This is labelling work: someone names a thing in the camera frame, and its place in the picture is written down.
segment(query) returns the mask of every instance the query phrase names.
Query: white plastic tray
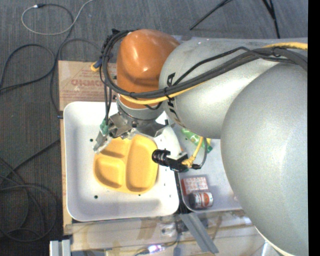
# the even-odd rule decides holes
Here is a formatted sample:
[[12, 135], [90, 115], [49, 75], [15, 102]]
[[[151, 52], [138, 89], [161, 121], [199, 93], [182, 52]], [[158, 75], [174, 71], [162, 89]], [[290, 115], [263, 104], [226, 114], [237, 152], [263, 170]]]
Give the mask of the white plastic tray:
[[[110, 115], [116, 112], [117, 106], [112, 103]], [[179, 197], [174, 172], [168, 167], [159, 167], [153, 188], [141, 195], [107, 189], [95, 179], [93, 145], [104, 117], [104, 102], [72, 102], [63, 112], [66, 206], [71, 217], [87, 222], [173, 214], [178, 209]], [[158, 120], [165, 118], [163, 113]], [[159, 149], [172, 153], [180, 150], [171, 127], [154, 141]]]

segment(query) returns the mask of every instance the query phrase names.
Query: green bottle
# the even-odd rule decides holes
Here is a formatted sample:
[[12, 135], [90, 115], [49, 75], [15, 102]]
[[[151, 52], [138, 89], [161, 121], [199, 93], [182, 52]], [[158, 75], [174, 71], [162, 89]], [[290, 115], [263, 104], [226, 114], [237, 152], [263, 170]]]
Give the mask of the green bottle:
[[[182, 128], [181, 131], [191, 142], [193, 142], [193, 144], [195, 144], [196, 146], [198, 145], [199, 140], [200, 140], [200, 136], [199, 135], [195, 134], [192, 131], [189, 131], [186, 128]], [[202, 142], [201, 147], [205, 148], [205, 142], [204, 141]], [[209, 153], [212, 149], [213, 149], [212, 146], [210, 146], [210, 143], [208, 142], [207, 143], [206, 152]]]

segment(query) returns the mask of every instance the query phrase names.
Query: yellow plate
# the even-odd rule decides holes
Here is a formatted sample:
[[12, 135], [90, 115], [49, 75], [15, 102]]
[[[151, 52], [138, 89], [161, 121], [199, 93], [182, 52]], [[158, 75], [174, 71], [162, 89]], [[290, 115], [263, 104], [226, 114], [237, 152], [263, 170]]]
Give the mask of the yellow plate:
[[156, 182], [158, 164], [151, 157], [156, 149], [151, 139], [141, 135], [131, 140], [114, 138], [100, 154], [94, 155], [94, 176], [109, 189], [143, 194]]

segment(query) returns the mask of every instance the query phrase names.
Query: red and white box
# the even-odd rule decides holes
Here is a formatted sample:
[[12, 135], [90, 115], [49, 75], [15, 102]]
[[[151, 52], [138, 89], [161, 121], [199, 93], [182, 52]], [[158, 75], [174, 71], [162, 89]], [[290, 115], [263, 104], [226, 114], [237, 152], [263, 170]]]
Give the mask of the red and white box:
[[207, 191], [207, 179], [204, 176], [183, 178], [181, 180], [181, 187], [184, 196], [194, 191]]

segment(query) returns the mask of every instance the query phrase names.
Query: yellow cable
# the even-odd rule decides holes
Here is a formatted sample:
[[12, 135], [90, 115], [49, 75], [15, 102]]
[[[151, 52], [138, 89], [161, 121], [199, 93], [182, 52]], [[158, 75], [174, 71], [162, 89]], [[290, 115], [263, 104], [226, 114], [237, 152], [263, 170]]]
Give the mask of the yellow cable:
[[270, 48], [270, 47], [283, 47], [288, 49], [300, 49], [304, 51], [308, 51], [308, 44], [305, 42], [278, 42], [273, 44], [268, 44], [263, 46], [262, 48]]
[[[300, 49], [300, 50], [308, 51], [308, 44], [304, 43], [304, 42], [279, 42], [279, 43], [265, 45], [262, 48], [271, 48], [271, 47], [283, 47], [283, 48], [288, 48], [288, 49]], [[174, 98], [174, 97], [176, 97], [180, 94], [183, 94], [183, 93], [185, 93], [185, 92], [187, 92], [187, 91], [189, 91], [199, 85], [202, 85], [205, 82], [206, 81], [201, 82], [199, 84], [196, 84], [188, 89], [184, 89], [182, 91], [178, 91], [173, 94], [170, 94], [169, 98]], [[162, 96], [162, 97], [153, 98], [153, 99], [135, 99], [135, 98], [131, 98], [130, 96], [126, 96], [126, 95], [122, 95], [122, 94], [121, 94], [121, 97], [123, 97], [128, 102], [139, 104], [139, 105], [155, 104], [155, 103], [166, 101], [168, 99], [167, 96]]]
[[192, 156], [190, 156], [188, 159], [182, 161], [182, 164], [183, 164], [183, 165], [188, 166], [188, 168], [191, 168], [191, 167], [192, 167], [192, 164], [194, 163], [194, 160], [196, 159], [197, 154], [199, 153], [199, 150], [200, 150], [200, 148], [201, 148], [201, 145], [202, 145], [202, 142], [203, 142], [203, 141], [204, 141], [204, 137], [200, 137], [200, 138], [199, 138], [198, 145], [197, 145], [195, 151], [193, 152]]

